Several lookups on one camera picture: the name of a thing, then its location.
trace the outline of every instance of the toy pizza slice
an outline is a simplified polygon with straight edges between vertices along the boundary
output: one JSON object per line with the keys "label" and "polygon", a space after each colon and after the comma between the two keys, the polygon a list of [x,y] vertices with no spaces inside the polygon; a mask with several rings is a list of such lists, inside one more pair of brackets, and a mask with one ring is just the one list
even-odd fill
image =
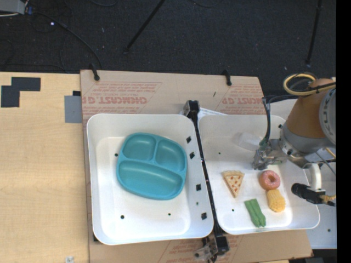
{"label": "toy pizza slice", "polygon": [[227,170],[222,172],[222,176],[225,180],[225,183],[229,187],[230,192],[232,193],[234,198],[236,198],[239,194],[244,175],[244,173],[238,170]]}

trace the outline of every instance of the white tray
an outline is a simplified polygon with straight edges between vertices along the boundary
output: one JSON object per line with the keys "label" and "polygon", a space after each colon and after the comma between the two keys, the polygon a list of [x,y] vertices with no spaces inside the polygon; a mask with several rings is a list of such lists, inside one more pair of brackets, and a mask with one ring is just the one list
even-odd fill
{"label": "white tray", "polygon": [[[164,136],[185,150],[188,171],[184,188],[176,198],[158,201],[140,197],[118,183],[115,154],[125,138],[136,132]],[[212,209],[190,119],[182,115],[98,114],[88,121],[87,137],[93,231],[100,242],[117,245],[202,238],[211,233]]]}
{"label": "white tray", "polygon": [[[279,124],[284,120],[271,116],[271,137],[279,138]],[[279,190],[286,200],[286,209],[275,213],[268,207],[266,192],[258,183],[259,170],[251,167],[254,151],[244,149],[234,143],[236,133],[251,133],[263,137],[267,129],[267,117],[260,115],[211,115],[199,121],[199,131],[203,154],[206,161],[208,177],[214,198],[218,223],[221,228],[232,235],[309,229],[318,225],[320,216],[316,205],[295,196],[291,192],[294,183],[308,185],[304,170],[291,162],[269,165],[281,177]],[[245,177],[239,195],[233,198],[227,188],[221,172],[240,170]],[[257,228],[251,222],[244,201],[256,198],[266,217],[266,227]]]}

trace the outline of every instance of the donut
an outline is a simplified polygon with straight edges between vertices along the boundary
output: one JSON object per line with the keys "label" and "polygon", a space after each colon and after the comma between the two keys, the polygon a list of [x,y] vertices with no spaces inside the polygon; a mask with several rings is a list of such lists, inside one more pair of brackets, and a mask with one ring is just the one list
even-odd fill
{"label": "donut", "polygon": [[280,186],[280,177],[272,170],[265,170],[258,178],[259,184],[265,190],[277,189]]}

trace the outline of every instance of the toy food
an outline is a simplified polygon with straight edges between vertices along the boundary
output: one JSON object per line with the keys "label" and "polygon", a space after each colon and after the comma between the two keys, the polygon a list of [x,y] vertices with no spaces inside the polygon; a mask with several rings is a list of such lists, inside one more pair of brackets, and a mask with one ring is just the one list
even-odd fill
{"label": "toy food", "polygon": [[269,190],[267,192],[268,206],[276,213],[285,209],[285,199],[278,189]]}
{"label": "toy food", "polygon": [[238,170],[227,170],[222,172],[222,176],[234,198],[239,194],[244,175],[244,173]]}
{"label": "toy food", "polygon": [[254,223],[256,227],[264,227],[265,216],[261,211],[257,199],[250,199],[248,201],[244,201],[244,203],[248,213],[250,214],[252,223]]}
{"label": "toy food", "polygon": [[265,170],[258,178],[259,184],[265,190],[277,189],[280,186],[279,175],[272,170]]}

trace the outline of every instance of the blue plate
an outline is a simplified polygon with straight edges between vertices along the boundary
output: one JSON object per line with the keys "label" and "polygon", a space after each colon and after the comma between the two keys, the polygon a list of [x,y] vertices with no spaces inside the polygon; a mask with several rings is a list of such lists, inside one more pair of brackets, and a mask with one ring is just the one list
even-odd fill
{"label": "blue plate", "polygon": [[184,149],[159,135],[131,134],[118,155],[119,183],[127,191],[146,198],[168,200],[179,195],[186,170]]}

